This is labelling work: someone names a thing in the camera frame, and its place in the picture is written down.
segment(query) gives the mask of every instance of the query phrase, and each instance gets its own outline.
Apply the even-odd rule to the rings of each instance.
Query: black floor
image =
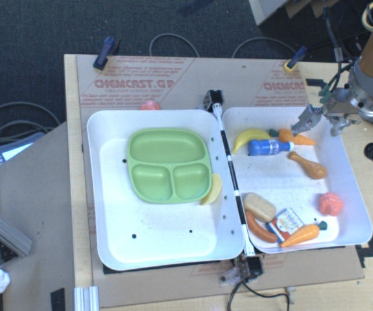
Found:
[[[331,8],[337,31],[350,54],[366,43],[359,17],[372,0],[341,0]],[[333,62],[323,19],[310,6],[293,19],[284,8],[258,27],[248,0],[0,0],[0,105],[25,101],[66,120],[64,54],[98,54],[107,36],[121,40],[119,54],[149,55],[152,39],[173,33],[189,40],[200,56],[230,58],[254,37],[280,40],[294,49],[310,48],[305,60]],[[153,55],[194,56],[184,41],[161,38]],[[290,58],[272,41],[254,41],[237,58]],[[0,111],[0,127],[18,119],[53,125],[37,108],[9,106]]]

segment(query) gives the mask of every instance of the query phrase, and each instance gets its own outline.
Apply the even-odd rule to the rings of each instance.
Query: potato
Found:
[[[243,199],[244,210],[250,211],[261,222],[270,222],[276,215],[276,207],[254,192],[248,192]]]

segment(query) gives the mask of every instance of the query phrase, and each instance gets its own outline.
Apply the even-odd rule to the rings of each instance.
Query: green plate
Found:
[[[136,194],[151,203],[195,202],[211,189],[204,140],[180,128],[151,128],[128,141],[127,163]]]

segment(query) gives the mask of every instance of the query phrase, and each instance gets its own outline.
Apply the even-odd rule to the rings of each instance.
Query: orange carrot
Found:
[[[250,211],[245,211],[245,218],[247,219],[248,228],[260,239],[266,242],[275,243],[277,242],[277,235],[270,231],[262,228],[254,218],[254,215]]]
[[[316,142],[301,133],[293,136],[290,129],[279,129],[278,140],[281,142],[293,142],[296,145],[316,145]]]
[[[313,240],[318,237],[320,230],[321,228],[316,224],[304,225],[293,233],[287,240],[284,240],[280,246],[284,248],[286,246],[293,246],[308,240]]]

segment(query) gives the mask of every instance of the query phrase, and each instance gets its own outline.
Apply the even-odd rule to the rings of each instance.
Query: sausage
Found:
[[[260,239],[269,243],[275,243],[278,240],[276,234],[262,228],[254,218],[250,211],[245,211],[245,218],[247,219],[248,228]]]

